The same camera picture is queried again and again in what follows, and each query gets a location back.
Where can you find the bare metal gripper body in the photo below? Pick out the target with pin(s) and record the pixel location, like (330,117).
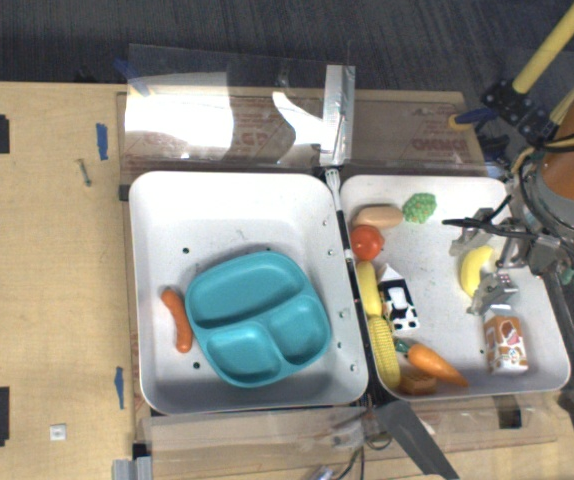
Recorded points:
(534,253)

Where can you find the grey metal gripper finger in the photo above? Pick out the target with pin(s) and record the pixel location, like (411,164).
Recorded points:
(469,235)
(492,292)

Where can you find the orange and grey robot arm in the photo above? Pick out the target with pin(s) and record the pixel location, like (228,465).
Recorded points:
(572,178)

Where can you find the yellow banana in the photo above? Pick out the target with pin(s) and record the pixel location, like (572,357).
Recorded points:
(472,270)

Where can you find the orange and white carton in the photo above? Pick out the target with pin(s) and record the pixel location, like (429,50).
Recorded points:
(506,343)

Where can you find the white plastic tray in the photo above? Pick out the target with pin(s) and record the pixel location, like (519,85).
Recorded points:
(437,278)
(227,208)

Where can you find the green broccoli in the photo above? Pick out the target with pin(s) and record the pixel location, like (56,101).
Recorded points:
(419,208)

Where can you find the tan bread roll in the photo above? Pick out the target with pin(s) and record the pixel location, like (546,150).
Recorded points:
(379,216)

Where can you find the orange carrot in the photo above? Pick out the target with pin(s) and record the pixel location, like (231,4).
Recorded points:
(432,363)

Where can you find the black and white milk carton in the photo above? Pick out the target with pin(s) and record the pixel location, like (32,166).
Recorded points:
(399,305)

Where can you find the red tomato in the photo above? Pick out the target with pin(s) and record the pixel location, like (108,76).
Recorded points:
(366,243)

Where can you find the smooth yellow toy vegetable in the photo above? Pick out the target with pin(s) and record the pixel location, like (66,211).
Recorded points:
(368,288)

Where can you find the orange-brown biscuit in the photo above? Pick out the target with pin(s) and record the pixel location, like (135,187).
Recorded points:
(417,384)

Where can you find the yellow corn cob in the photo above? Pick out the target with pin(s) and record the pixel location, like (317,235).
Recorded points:
(384,350)

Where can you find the blue divided plate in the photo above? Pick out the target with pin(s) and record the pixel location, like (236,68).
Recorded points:
(252,313)

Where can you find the orange sausage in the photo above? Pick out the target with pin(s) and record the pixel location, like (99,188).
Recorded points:
(179,318)

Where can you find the small green screw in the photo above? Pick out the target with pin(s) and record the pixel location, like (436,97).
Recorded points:
(84,172)

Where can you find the small white square piece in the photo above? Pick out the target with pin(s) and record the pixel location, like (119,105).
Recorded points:
(57,432)

